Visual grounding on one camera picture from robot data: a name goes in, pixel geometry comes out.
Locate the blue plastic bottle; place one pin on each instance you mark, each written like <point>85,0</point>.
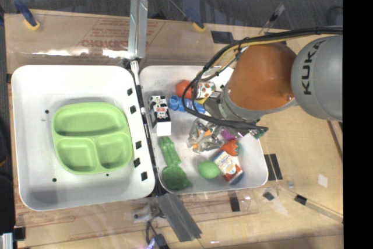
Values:
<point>176,104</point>

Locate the orange cylinder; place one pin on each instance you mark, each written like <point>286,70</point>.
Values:
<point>183,89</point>

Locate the purple toy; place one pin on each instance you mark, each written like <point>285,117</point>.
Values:
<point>228,134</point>

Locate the cow print white carton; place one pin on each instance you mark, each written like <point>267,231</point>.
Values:
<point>161,113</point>

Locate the green ball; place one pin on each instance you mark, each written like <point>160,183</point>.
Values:
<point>208,170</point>

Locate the green toy vegetable stalk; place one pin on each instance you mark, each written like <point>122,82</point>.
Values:
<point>170,151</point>

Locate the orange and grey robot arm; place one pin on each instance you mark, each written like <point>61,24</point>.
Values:
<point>262,75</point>

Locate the green toy broccoli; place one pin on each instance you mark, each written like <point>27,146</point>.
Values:
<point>175,178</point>

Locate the brown cardboard board red print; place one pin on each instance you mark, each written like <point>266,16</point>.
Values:
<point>73,38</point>

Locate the green divided plate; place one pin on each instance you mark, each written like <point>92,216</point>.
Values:
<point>90,137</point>

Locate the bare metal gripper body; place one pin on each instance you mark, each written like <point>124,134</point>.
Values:
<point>233,129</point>

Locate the white can red green print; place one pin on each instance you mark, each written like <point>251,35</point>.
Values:
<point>205,89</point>

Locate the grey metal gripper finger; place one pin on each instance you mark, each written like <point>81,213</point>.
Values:
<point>197,129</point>
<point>210,144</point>

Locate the white plastic tray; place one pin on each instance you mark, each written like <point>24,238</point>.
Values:
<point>32,137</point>
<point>186,128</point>

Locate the colourful printed carton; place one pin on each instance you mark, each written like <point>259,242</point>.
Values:
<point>228,167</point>

